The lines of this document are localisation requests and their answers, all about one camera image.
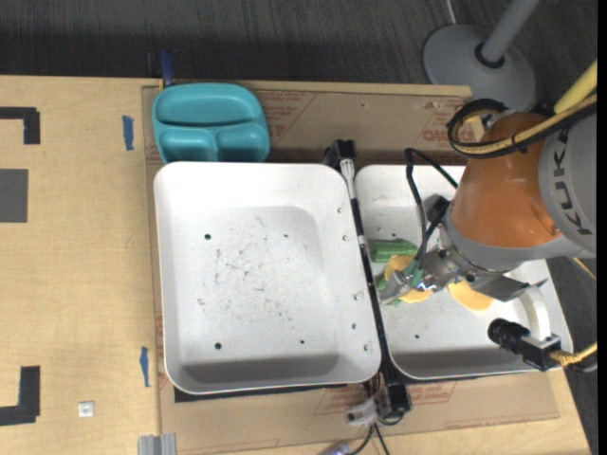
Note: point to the yellow wavy toy piece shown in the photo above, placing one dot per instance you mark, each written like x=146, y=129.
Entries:
x=396, y=266

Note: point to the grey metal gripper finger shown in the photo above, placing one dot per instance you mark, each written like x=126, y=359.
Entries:
x=392, y=288

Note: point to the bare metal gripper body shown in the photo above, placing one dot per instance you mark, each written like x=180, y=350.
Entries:
x=441, y=270

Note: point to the white plastic tray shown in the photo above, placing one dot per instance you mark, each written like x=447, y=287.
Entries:
x=450, y=339
x=256, y=273

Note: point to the yellow round biscuit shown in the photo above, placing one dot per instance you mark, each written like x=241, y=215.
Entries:
x=474, y=299

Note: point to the thin black and white rod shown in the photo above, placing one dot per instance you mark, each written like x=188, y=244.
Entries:
x=361, y=235

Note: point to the small white square tag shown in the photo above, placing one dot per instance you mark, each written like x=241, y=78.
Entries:
x=86, y=409

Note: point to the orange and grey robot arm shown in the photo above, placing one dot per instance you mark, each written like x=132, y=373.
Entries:
x=502, y=197

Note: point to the grey round-base stand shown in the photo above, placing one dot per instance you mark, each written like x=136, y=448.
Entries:
x=474, y=64

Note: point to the black cylinder on white bracket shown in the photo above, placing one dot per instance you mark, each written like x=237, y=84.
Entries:
x=514, y=337

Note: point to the brown cardboard board red print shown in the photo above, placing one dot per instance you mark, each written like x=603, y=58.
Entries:
x=389, y=116

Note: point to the teal divided plate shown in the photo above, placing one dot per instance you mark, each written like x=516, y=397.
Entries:
x=208, y=121

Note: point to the green toy vegetable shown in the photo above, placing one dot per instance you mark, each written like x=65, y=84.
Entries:
x=390, y=249

